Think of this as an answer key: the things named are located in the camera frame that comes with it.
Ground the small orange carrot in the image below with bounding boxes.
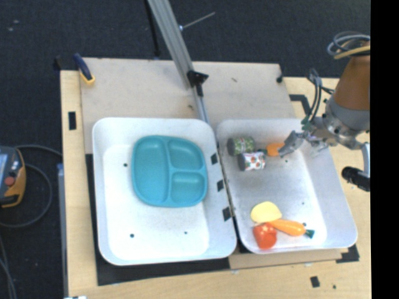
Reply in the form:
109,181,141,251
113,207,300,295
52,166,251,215
257,142,286,158

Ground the pale wood board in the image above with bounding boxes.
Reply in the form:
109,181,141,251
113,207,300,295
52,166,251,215
79,57,349,270

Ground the white can with red print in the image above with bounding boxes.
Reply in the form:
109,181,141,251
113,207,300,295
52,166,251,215
237,151,267,172

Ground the yellow flat oval toy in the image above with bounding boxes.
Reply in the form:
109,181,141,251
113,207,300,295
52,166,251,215
250,201,283,224

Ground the green small can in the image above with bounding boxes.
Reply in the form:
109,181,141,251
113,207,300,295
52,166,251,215
226,136,256,156

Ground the black cylinder on white bracket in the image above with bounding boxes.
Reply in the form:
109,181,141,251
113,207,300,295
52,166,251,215
341,141,371,193

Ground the blue divided plate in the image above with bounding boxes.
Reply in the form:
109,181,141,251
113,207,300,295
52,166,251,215
130,135,209,209

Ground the red orange toy pepper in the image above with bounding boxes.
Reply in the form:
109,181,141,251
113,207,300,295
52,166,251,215
252,222,278,250

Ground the white plastic tray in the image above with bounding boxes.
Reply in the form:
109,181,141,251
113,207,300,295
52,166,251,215
92,116,238,267
214,118,359,255

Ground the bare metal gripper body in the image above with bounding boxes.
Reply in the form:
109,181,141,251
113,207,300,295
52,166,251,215
302,114,366,151

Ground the large orange carrot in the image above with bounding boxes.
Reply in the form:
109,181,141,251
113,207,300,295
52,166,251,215
269,218,315,239

